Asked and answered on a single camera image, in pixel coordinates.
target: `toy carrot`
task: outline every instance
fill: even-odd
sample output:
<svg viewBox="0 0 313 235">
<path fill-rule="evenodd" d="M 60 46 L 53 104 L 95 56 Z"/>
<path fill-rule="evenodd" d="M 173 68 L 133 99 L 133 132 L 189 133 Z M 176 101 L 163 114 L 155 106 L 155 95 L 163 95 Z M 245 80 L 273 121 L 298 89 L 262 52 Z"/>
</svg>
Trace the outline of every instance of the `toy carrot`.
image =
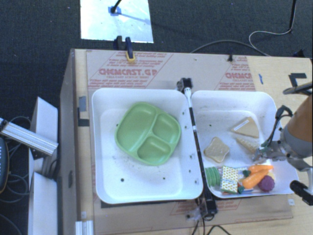
<svg viewBox="0 0 313 235">
<path fill-rule="evenodd" d="M 259 165 L 255 164 L 255 165 L 250 166 L 248 170 L 251 171 L 251 174 L 253 174 L 253 173 L 256 173 L 260 170 L 268 170 L 269 171 L 273 168 L 274 168 L 274 166 L 268 165 L 268 164 L 259 164 Z"/>
<path fill-rule="evenodd" d="M 243 186 L 245 189 L 251 189 L 255 187 L 260 181 L 268 174 L 268 170 L 257 171 L 250 176 L 243 179 Z"/>
</svg>

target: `black carpet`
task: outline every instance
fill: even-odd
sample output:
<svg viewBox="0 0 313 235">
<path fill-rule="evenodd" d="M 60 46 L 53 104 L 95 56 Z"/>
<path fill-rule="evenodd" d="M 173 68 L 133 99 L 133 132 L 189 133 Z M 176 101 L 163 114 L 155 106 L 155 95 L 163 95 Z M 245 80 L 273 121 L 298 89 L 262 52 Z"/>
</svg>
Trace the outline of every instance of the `black carpet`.
<svg viewBox="0 0 313 235">
<path fill-rule="evenodd" d="M 154 44 L 135 50 L 191 52 L 206 43 L 231 39 L 248 44 L 256 30 L 289 29 L 292 0 L 148 0 Z M 313 0 L 297 0 L 293 31 L 283 36 L 256 34 L 253 43 L 271 56 L 293 56 L 301 49 L 312 58 Z M 37 96 L 59 107 L 70 48 L 112 49 L 112 42 L 80 38 L 80 0 L 0 0 L 0 117 L 31 117 Z M 260 55 L 238 44 L 222 43 L 200 53 Z M 11 163 L 28 170 L 27 153 Z M 27 234 L 25 197 L 0 202 L 7 216 Z M 0 234 L 16 234 L 0 217 Z"/>
</svg>

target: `green plate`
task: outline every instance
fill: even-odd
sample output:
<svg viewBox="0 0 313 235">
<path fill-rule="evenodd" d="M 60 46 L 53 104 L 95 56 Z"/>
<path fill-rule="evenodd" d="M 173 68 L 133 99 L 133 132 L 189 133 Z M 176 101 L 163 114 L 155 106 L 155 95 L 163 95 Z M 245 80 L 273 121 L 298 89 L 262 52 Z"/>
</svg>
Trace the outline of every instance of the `green plate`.
<svg viewBox="0 0 313 235">
<path fill-rule="evenodd" d="M 145 102 L 134 104 L 115 131 L 120 149 L 149 165 L 165 163 L 180 139 L 177 120 L 160 108 Z"/>
</svg>

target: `toy bread slice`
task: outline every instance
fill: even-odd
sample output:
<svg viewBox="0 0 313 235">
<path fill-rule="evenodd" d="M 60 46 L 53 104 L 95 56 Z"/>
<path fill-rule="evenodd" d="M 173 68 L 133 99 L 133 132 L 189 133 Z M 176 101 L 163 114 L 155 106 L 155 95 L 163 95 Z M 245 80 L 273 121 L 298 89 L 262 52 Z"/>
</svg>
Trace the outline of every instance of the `toy bread slice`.
<svg viewBox="0 0 313 235">
<path fill-rule="evenodd" d="M 254 138 L 259 137 L 258 127 L 251 117 L 247 117 L 241 121 L 238 125 L 232 128 L 231 131 Z"/>
<path fill-rule="evenodd" d="M 256 149 L 259 148 L 257 143 L 249 142 L 241 138 L 236 138 L 236 141 L 253 154 L 255 153 Z"/>
<path fill-rule="evenodd" d="M 229 147 L 218 137 L 214 137 L 210 145 L 204 150 L 204 155 L 218 163 L 221 163 L 228 152 Z"/>
</svg>

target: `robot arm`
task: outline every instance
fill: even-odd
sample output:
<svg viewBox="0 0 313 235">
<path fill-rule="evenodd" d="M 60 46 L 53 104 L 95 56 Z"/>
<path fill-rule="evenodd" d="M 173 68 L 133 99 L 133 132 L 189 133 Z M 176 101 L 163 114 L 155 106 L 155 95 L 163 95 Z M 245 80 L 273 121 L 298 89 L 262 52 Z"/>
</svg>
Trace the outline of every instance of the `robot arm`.
<svg viewBox="0 0 313 235">
<path fill-rule="evenodd" d="M 312 83 L 306 85 L 306 89 L 312 87 Z M 287 89 L 284 94 L 298 93 L 295 88 Z M 276 113 L 276 122 L 270 137 L 261 145 L 263 148 L 257 149 L 253 160 L 263 162 L 266 159 L 287 160 L 289 164 L 297 170 L 308 173 L 309 187 L 299 181 L 292 181 L 290 188 L 308 205 L 313 205 L 313 173 L 312 166 L 307 164 L 303 159 L 311 157 L 313 154 L 312 141 L 312 93 L 306 91 L 308 98 L 299 106 L 297 111 L 292 112 L 286 106 L 282 106 Z M 279 120 L 284 116 L 290 116 L 291 119 L 284 129 L 280 129 L 280 140 L 272 141 L 274 131 Z"/>
</svg>

